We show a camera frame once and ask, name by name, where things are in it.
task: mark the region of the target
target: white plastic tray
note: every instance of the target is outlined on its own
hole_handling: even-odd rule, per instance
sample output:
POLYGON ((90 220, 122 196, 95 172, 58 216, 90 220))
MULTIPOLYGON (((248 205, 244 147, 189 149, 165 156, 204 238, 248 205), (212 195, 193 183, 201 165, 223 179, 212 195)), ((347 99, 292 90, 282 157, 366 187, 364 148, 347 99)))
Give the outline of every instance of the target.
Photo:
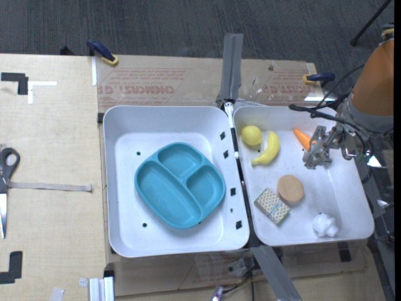
MULTIPOLYGON (((327 108, 328 114, 335 114, 327 108)), ((240 107, 234 113, 239 155, 246 188, 251 204, 254 228, 258 238, 271 246, 299 245, 325 241, 360 240, 368 238, 374 230, 374 221, 354 161, 346 161, 340 150, 331 150, 333 162, 328 167, 309 170, 304 166, 302 146, 292 128, 312 135, 317 125, 330 130, 335 122, 311 119, 306 112, 295 112, 288 107, 240 107), (251 159, 259 153, 241 139, 246 125, 258 126, 263 134, 263 146, 270 130, 280 138, 280 150, 267 166, 252 166, 251 159), (289 215, 278 226, 255 205, 255 199, 265 188, 277 192, 277 181, 285 174, 298 177, 303 183, 305 196, 299 205, 291 207, 289 215), (334 237, 319 238, 312 229, 312 220, 318 213, 329 214, 340 227, 334 237)))
POLYGON ((140 257, 227 251, 249 238, 244 197, 227 115, 215 107, 117 106, 103 119, 108 227, 112 248, 140 257), (204 154, 222 174, 226 194, 200 224, 182 230, 165 224, 134 186, 138 166, 160 148, 185 142, 204 154))

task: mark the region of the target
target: gray carpet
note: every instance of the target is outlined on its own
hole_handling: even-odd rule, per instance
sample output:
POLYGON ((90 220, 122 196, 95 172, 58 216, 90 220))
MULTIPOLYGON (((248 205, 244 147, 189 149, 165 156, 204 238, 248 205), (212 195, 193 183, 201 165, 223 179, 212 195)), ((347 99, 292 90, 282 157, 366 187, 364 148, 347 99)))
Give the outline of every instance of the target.
POLYGON ((385 1, 0 0, 0 53, 56 55, 66 45, 88 55, 90 38, 116 55, 222 57, 224 34, 244 33, 243 58, 305 60, 340 78, 394 22, 392 1, 350 45, 385 1))

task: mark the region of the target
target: scissors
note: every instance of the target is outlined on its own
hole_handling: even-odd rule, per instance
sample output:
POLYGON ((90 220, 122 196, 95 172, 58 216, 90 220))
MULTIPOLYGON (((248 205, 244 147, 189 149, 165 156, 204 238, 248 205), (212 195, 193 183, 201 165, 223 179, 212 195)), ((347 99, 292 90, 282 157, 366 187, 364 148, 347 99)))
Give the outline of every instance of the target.
POLYGON ((19 154, 15 149, 5 148, 0 152, 0 233, 6 237, 7 229, 7 192, 8 181, 19 163, 19 154))

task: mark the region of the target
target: wooden table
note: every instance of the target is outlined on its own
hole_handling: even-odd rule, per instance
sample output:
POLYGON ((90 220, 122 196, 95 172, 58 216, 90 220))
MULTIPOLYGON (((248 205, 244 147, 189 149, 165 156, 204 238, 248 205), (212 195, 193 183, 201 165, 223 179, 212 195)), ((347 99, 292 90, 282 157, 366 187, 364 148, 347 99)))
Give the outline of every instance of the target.
MULTIPOLYGON (((16 149, 21 162, 14 182, 91 184, 73 192, 11 188, 8 228, 0 240, 0 272, 9 255, 23 252, 22 277, 0 285, 1 300, 88 300, 81 278, 102 278, 105 232, 98 94, 88 56, 0 55, 1 72, 24 73, 35 86, 34 102, 17 94, 17 83, 0 82, 0 144, 16 149)), ((362 271, 293 280, 304 300, 384 300, 372 254, 363 249, 362 271)), ((213 288, 121 297, 119 300, 208 300, 213 288)), ((250 300, 250 283, 227 300, 250 300)), ((266 282, 255 283, 255 300, 275 300, 266 282)))

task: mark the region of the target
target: brown round object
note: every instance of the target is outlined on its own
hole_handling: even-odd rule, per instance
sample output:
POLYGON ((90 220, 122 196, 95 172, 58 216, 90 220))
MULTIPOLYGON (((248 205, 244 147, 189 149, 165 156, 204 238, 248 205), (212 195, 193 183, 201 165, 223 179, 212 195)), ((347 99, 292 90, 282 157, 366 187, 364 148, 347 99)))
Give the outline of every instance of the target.
POLYGON ((287 203, 297 203, 303 198, 303 185, 293 175, 281 176, 277 181, 277 190, 280 198, 287 203))

